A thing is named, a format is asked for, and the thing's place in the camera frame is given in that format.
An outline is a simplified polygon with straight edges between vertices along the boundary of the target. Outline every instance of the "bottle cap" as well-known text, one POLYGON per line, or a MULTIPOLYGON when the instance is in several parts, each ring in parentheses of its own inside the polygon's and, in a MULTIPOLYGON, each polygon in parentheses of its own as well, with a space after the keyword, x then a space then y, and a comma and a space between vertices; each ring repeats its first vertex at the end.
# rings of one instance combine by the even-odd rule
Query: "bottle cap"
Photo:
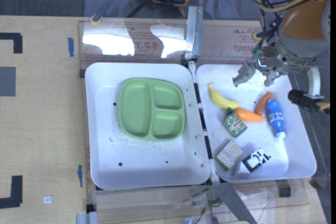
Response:
POLYGON ((286 134, 285 134, 285 132, 279 132, 279 133, 277 133, 277 137, 278 138, 285 138, 286 134))

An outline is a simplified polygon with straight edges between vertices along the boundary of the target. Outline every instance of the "toy banana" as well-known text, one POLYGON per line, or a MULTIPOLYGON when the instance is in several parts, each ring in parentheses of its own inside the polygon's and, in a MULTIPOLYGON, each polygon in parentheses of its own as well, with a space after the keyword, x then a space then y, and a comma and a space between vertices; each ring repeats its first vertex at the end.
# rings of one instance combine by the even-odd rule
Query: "toy banana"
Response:
POLYGON ((240 103, 227 99, 224 96, 222 96, 218 91, 216 91, 212 84, 208 85, 209 89, 210 89, 210 97, 211 99, 218 104, 219 106, 221 106, 222 108, 228 109, 237 109, 238 107, 240 107, 240 103))

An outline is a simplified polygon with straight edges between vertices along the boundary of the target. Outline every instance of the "white tray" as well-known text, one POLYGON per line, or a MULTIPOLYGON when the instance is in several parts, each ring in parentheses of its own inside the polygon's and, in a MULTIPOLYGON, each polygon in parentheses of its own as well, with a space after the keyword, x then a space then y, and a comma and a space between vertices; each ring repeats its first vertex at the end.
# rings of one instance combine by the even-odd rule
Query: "white tray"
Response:
POLYGON ((90 137, 91 177, 105 190, 198 185, 210 176, 195 90, 190 72, 181 65, 94 63, 85 73, 90 137), (119 126, 121 86, 130 78, 174 83, 185 101, 185 128, 167 142, 144 141, 119 126))
MULTIPOLYGON (((263 148, 271 159, 245 177, 225 171, 216 163, 218 175, 228 182, 255 182, 305 178, 316 171, 316 160, 299 108, 287 94, 287 76, 270 87, 259 71, 248 82, 235 87, 232 78, 239 65, 203 65, 196 71, 201 106, 212 154, 231 140, 244 150, 243 159, 263 148), (225 97, 253 111, 260 97, 270 91, 279 101, 285 118, 286 138, 275 137, 266 122, 245 122, 247 130, 234 138, 222 122, 226 111, 209 97, 209 83, 225 97)), ((210 164, 198 111, 193 80, 188 69, 175 64, 94 63, 85 73, 90 137, 91 177, 106 190, 202 184, 210 176, 210 164), (130 78, 161 79, 174 83, 183 93, 186 120, 181 136, 172 141, 144 141, 124 134, 119 126, 118 101, 123 83, 130 78)))
POLYGON ((265 153, 271 155, 271 159, 246 177, 235 176, 234 167, 225 171, 216 163, 218 175, 228 182, 253 182, 312 176, 316 171, 316 160, 299 108, 292 104, 287 97, 288 92, 292 89, 289 78, 281 76, 275 80, 273 85, 265 87, 266 77, 256 71, 248 82, 235 87, 232 78, 238 75, 240 67, 240 65, 203 65, 196 71, 212 154, 215 157, 231 140, 244 151, 239 161, 260 147, 264 149, 265 153), (231 136, 222 124, 226 111, 216 105, 209 97, 207 85, 210 82, 214 89, 223 96, 240 102, 242 108, 250 111, 254 111, 259 99, 267 91, 270 91, 282 108, 286 137, 283 140, 275 137, 268 121, 244 122, 247 125, 247 130, 236 138, 231 136))

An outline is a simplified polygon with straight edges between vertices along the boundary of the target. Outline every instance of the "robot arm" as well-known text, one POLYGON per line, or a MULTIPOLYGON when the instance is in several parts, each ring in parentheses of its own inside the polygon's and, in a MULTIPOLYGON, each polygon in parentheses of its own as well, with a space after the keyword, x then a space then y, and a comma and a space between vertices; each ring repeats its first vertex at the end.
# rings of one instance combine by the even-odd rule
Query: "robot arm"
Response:
POLYGON ((248 81, 256 70, 266 76, 265 86, 270 86, 289 71, 307 72, 310 89, 308 93, 292 90, 288 98, 306 110, 326 112, 323 97, 320 96, 320 76, 317 67, 310 63, 326 49, 330 49, 330 2, 331 0, 291 0, 289 4, 274 8, 267 0, 258 0, 260 9, 266 12, 285 10, 279 25, 259 33, 261 40, 252 51, 256 62, 245 63, 239 75, 233 78, 237 87, 248 81), (275 42, 264 46, 265 37, 274 35, 275 42))

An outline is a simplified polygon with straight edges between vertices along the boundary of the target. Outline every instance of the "toy carrot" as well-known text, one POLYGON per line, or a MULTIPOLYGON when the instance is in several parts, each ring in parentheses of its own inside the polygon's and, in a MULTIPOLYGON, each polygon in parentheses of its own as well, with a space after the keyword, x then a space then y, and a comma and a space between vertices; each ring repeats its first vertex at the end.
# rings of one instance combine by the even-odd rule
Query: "toy carrot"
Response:
POLYGON ((273 97, 273 94, 271 92, 266 92, 257 103, 256 109, 254 112, 258 115, 262 115, 264 112, 264 108, 266 105, 266 102, 273 97))
POLYGON ((238 118, 240 118, 242 121, 265 121, 266 118, 263 116, 258 115, 257 113, 250 112, 246 109, 236 109, 235 110, 236 115, 238 118))

